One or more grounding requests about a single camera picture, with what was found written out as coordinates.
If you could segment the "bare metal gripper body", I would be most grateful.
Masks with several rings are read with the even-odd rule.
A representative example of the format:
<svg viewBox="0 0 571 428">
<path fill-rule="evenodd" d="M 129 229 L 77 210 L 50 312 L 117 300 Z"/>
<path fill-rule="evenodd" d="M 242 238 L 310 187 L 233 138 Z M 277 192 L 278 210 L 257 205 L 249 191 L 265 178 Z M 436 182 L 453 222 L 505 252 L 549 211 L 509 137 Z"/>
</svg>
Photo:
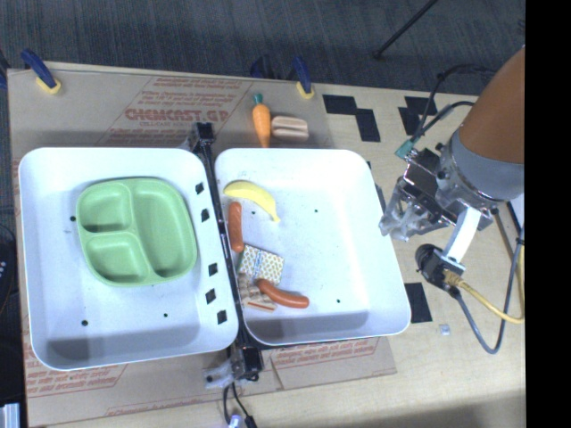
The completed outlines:
<svg viewBox="0 0 571 428">
<path fill-rule="evenodd" d="M 411 151 L 402 189 L 408 208 L 429 210 L 447 226 L 457 225 L 460 214 L 472 208 L 480 213 L 477 229 L 483 230 L 496 212 L 496 201 L 468 181 L 448 147 L 440 154 L 428 149 Z"/>
</svg>

